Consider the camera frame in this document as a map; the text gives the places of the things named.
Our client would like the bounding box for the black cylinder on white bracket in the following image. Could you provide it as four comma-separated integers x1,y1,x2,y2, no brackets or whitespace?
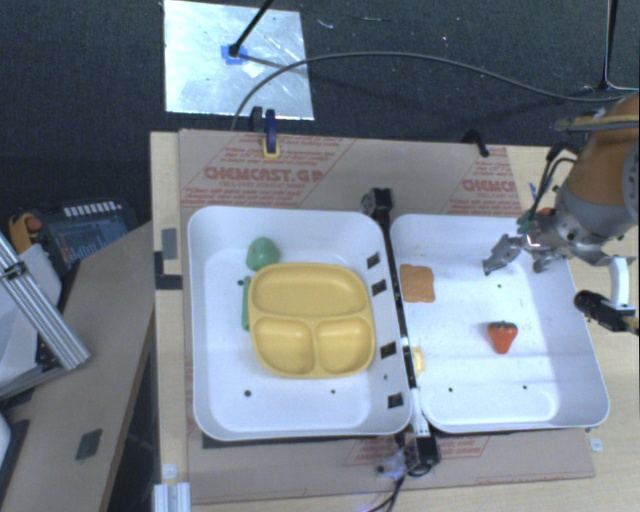
573,256,639,333

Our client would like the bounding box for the red toy strawberry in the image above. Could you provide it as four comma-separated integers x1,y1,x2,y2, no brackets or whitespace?
487,320,519,355

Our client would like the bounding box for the orange square biscuit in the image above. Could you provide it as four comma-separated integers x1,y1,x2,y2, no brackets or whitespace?
398,263,436,304

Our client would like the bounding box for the brown cardboard board red print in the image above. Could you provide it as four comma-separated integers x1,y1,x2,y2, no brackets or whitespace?
178,128,597,506

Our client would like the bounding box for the white plastic tray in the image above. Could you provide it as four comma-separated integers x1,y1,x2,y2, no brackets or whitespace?
389,213,611,434
187,205,414,442

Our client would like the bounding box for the yellow divided plate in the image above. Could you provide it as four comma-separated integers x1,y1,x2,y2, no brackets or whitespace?
247,261,377,380

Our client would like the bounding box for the thin black and white rod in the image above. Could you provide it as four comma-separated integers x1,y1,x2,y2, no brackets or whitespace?
375,207,430,437

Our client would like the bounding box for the green toy stick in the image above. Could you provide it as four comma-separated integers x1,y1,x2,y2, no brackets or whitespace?
240,275,252,333

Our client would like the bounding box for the green toy pepper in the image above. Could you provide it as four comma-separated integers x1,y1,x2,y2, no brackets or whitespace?
244,236,280,272

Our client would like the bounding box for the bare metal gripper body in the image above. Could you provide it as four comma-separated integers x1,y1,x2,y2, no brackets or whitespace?
527,211,615,265

